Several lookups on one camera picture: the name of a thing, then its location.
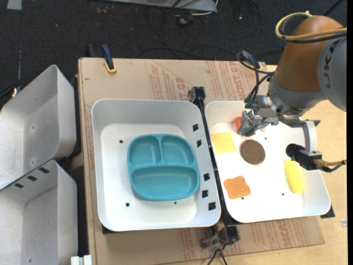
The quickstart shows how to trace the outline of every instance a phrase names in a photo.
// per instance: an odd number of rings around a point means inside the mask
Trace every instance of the blue clamp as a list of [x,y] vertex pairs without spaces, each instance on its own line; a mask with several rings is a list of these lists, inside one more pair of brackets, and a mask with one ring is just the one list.
[[106,67],[106,70],[109,73],[116,73],[116,67],[113,63],[113,58],[111,57],[111,53],[110,53],[110,50],[109,50],[107,44],[103,44],[101,46],[101,50],[102,50],[103,56],[105,58],[104,65]]
[[257,61],[257,59],[253,55],[251,55],[243,50],[240,56],[242,57],[242,59],[244,61],[248,62],[251,65],[251,67],[254,67],[254,65],[255,65],[255,69],[257,69],[257,70],[261,69],[260,63]]

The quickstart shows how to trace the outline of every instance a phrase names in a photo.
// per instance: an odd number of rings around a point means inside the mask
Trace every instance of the white bin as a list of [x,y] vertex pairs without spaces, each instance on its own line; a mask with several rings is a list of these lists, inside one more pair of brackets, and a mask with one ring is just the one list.
[[[92,108],[98,214],[111,231],[207,227],[221,214],[211,157],[197,106],[186,101],[102,99]],[[192,196],[155,202],[130,184],[127,149],[147,134],[173,134],[194,149],[200,187]]]
[[77,187],[49,161],[0,192],[0,264],[68,265],[78,253]]
[[[224,199],[232,218],[246,223],[327,213],[331,202],[320,170],[307,171],[300,167],[304,184],[302,193],[291,191],[285,175],[284,165],[289,159],[286,146],[291,143],[304,146],[303,130],[279,123],[244,137],[237,134],[234,124],[243,110],[242,101],[215,101],[205,109],[210,134],[230,133],[236,148],[235,152],[215,152]],[[241,143],[249,139],[259,142],[265,149],[265,160],[258,165],[245,162],[240,155]],[[230,199],[223,182],[238,176],[245,178],[251,194],[243,199]]]
[[52,65],[0,113],[0,190],[76,144],[73,87]]

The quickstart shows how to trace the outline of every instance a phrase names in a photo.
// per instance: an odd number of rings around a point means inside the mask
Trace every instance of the table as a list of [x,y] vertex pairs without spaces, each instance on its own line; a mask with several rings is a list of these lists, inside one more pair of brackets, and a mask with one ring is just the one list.
[[[140,255],[139,264],[144,262],[146,264],[148,262],[207,264],[209,255],[201,254],[204,259],[192,260],[192,256],[181,256],[178,252],[176,254],[170,252],[173,241],[182,239],[182,235],[176,234],[175,230],[155,230],[153,233],[146,231],[135,234],[103,235],[101,233],[101,224],[97,216],[95,175],[92,171],[93,151],[89,148],[92,146],[90,109],[100,98],[185,99],[191,86],[205,86],[209,101],[240,100],[244,92],[250,91],[254,84],[254,77],[250,77],[252,72],[237,62],[114,59],[117,74],[110,75],[105,71],[103,62],[104,60],[100,58],[82,58],[78,61],[88,243],[93,263],[127,264],[129,257],[130,260],[136,260],[134,258]],[[275,67],[269,66],[267,69],[271,71]],[[266,87],[260,88],[259,93],[266,93]],[[317,126],[318,150],[323,153],[324,160],[346,159],[346,113],[326,100],[307,112],[303,119],[321,120]],[[318,241],[314,246],[231,255],[226,257],[227,263],[347,264],[346,166],[342,166],[333,173],[323,173],[323,177],[331,197],[335,217],[310,219],[315,219],[315,223],[317,220],[324,242]],[[158,248],[154,248],[153,243],[157,241]],[[217,258],[213,264],[223,264],[223,261]]]

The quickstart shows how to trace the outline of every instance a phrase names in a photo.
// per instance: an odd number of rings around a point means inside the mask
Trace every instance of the orange food piece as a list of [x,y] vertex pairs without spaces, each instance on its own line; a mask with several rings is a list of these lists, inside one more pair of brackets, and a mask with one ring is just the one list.
[[239,127],[242,125],[242,117],[236,118],[235,122],[236,122],[236,131],[237,133],[239,133]]
[[250,187],[247,185],[243,176],[227,179],[223,183],[230,199],[236,199],[247,196],[251,193]]

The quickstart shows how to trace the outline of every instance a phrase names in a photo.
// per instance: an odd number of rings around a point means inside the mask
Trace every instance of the cardboard sheet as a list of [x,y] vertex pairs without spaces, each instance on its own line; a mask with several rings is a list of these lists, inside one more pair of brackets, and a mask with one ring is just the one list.
[[[241,100],[255,85],[254,72],[233,61],[114,59],[114,62],[117,73],[111,75],[103,59],[79,61],[84,142],[87,143],[83,150],[88,162],[87,183],[90,183],[88,208],[92,207],[88,209],[89,244],[94,264],[110,265],[117,261],[119,264],[167,264],[210,258],[213,252],[201,248],[201,241],[212,235],[207,228],[103,233],[97,211],[91,109],[102,98],[185,100],[192,86],[205,87],[208,102]],[[259,94],[266,91],[266,86],[260,86]],[[226,247],[225,256],[324,243],[316,217],[241,224],[238,230],[240,241]]]

